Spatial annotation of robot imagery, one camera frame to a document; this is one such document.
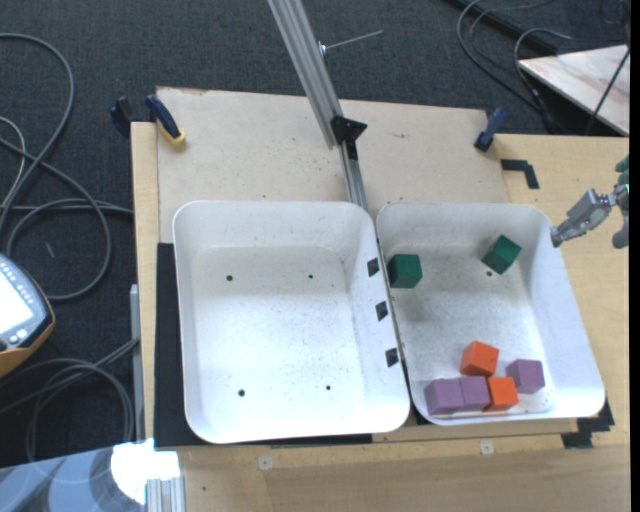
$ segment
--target metal bracket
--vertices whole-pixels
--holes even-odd
[[[346,143],[347,154],[349,159],[357,160],[358,151],[356,150],[356,140],[362,132],[365,131],[367,125],[352,119],[345,119],[342,116],[335,116],[331,120],[331,129],[338,141],[338,144]]]

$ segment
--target white box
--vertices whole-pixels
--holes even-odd
[[[420,257],[415,288],[392,288],[392,305],[413,403],[441,425],[588,417],[604,386],[552,227],[537,208],[516,204],[394,203],[380,210],[380,249]],[[521,247],[501,275],[481,260],[499,235]],[[460,376],[464,348],[479,340],[500,350],[496,375],[515,359],[538,359],[546,386],[505,412],[429,414],[424,388]]]
[[[237,443],[404,423],[409,393],[363,209],[195,201],[176,213],[173,236],[185,413],[196,435]]]

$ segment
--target block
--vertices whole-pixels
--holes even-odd
[[[482,258],[482,263],[498,274],[502,274],[515,261],[520,249],[518,244],[500,235]]]
[[[460,412],[482,411],[491,404],[487,379],[481,376],[460,377],[464,406]]]
[[[391,288],[415,288],[422,279],[420,257],[417,254],[396,254],[387,263]]]
[[[485,412],[506,411],[518,403],[518,391],[512,377],[489,377],[487,386],[491,403]]]
[[[464,406],[460,379],[435,379],[424,389],[429,414],[453,414]]]
[[[542,362],[536,359],[516,359],[507,365],[505,373],[513,378],[518,393],[529,395],[545,386]]]
[[[460,373],[463,375],[493,375],[498,366],[500,351],[481,341],[472,341],[462,353]]]

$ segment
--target purple block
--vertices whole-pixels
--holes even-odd
[[[487,379],[481,375],[460,377],[464,407],[461,411],[481,411],[491,403]]]
[[[453,414],[464,406],[460,379],[436,379],[424,389],[429,414]]]
[[[535,359],[516,359],[507,365],[506,373],[513,377],[518,393],[529,395],[545,386],[542,363]]]

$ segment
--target metal rod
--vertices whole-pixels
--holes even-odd
[[[370,34],[365,34],[363,36],[354,37],[353,39],[347,39],[346,41],[341,41],[336,44],[331,44],[329,46],[324,47],[324,51],[330,50],[331,48],[337,48],[338,46],[344,46],[345,44],[355,43],[356,41],[362,41],[363,39],[367,39],[368,37],[373,37],[380,35],[384,32],[384,30],[378,30],[376,32],[371,32]]]

